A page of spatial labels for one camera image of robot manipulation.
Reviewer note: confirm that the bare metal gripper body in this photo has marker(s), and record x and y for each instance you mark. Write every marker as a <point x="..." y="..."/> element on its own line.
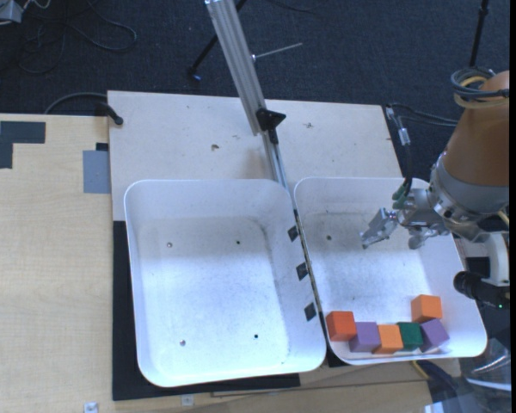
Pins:
<point x="425" y="211"/>

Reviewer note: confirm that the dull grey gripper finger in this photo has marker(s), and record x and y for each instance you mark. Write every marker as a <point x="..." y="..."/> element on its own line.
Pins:
<point x="419" y="240"/>
<point x="378" y="228"/>

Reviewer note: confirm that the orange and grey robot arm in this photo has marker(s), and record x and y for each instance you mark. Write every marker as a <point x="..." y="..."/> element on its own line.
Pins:
<point x="481" y="144"/>

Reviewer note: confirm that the white plastic tray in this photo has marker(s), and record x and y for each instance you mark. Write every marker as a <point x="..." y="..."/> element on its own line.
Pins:
<point x="215" y="282"/>
<point x="370" y="273"/>

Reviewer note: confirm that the orange cube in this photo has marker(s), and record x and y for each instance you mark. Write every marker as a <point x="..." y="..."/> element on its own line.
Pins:
<point x="389" y="339"/>
<point x="340" y="325"/>
<point x="426" y="308"/>

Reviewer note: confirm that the purple cube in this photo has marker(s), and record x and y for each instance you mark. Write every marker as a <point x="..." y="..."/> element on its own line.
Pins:
<point x="434" y="334"/>
<point x="364" y="336"/>

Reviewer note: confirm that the green cube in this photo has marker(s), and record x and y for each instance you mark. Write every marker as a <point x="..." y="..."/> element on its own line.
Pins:
<point x="410" y="336"/>

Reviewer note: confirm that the thin black and white rod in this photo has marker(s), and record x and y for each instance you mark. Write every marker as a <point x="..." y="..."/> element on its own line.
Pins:
<point x="279" y="166"/>

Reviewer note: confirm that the black cylinder on white bracket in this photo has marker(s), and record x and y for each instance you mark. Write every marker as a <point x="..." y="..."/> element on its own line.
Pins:
<point x="499" y="256"/>

